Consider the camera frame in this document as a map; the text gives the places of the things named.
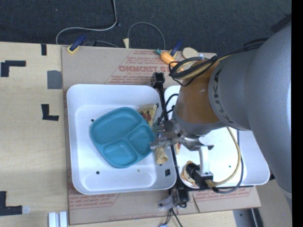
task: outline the cardboard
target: cardboard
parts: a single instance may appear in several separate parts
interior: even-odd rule
[[[71,225],[114,220],[165,217],[167,211],[158,210],[157,201],[168,191],[149,191],[101,195],[83,195],[76,191],[71,180],[71,162],[67,119],[66,92],[75,84],[135,84],[150,85],[154,72],[163,72],[164,88],[177,85],[169,77],[168,65],[152,50],[80,47],[71,55],[62,47],[62,81],[68,168],[69,221]],[[204,53],[206,58],[212,53]],[[176,60],[183,60],[181,53]],[[213,191],[190,192],[190,202],[178,214],[194,214],[260,207],[255,187],[240,188],[229,194]]]

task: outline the table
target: table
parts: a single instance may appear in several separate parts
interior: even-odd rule
[[[30,213],[1,216],[0,226],[47,226],[49,212],[68,211],[63,90],[47,88],[47,72],[61,71],[61,46],[0,42],[0,62],[10,66],[0,77],[0,191],[7,206],[29,206]],[[58,121],[42,120],[41,104]],[[235,227],[232,211],[181,215],[183,226]],[[165,218],[104,222],[79,227],[159,226]],[[178,226],[172,218],[169,226]]]

